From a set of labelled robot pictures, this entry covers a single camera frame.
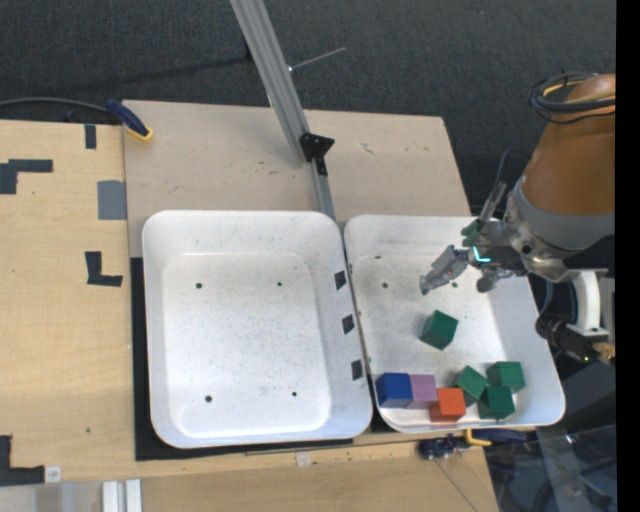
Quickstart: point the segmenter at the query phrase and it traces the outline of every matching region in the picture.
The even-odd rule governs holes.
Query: blue block
[[[376,380],[376,392],[380,407],[402,409],[413,401],[408,373],[383,373]]]

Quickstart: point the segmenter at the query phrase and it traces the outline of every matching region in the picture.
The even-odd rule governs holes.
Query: red cube
[[[460,388],[438,388],[438,401],[429,407],[434,423],[455,423],[467,413],[464,391]]]

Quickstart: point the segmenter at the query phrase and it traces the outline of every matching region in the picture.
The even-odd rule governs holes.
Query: white tray
[[[438,387],[447,387],[466,365],[484,373],[496,361],[520,361],[526,387],[514,395],[516,412],[500,425],[553,424],[564,413],[564,393],[547,342],[535,330],[538,313],[526,278],[501,280],[482,294],[476,291],[481,273],[469,267],[455,284],[426,296],[420,292],[419,276],[448,245],[461,247],[460,230],[472,220],[363,215],[347,223],[345,247],[372,378],[384,372],[429,373]],[[418,338],[436,309],[458,320],[453,341],[442,351]],[[432,423],[426,410],[379,411],[405,433],[496,426],[479,417],[475,404],[455,424]]]
[[[344,439],[372,414],[336,223],[163,211],[142,235],[151,420],[179,448]]]

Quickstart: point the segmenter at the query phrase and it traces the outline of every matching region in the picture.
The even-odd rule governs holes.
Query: blue and yellow clamp
[[[146,126],[138,116],[116,100],[107,101],[107,112],[117,117],[127,126],[127,132],[142,142],[147,142],[153,137],[153,130]]]

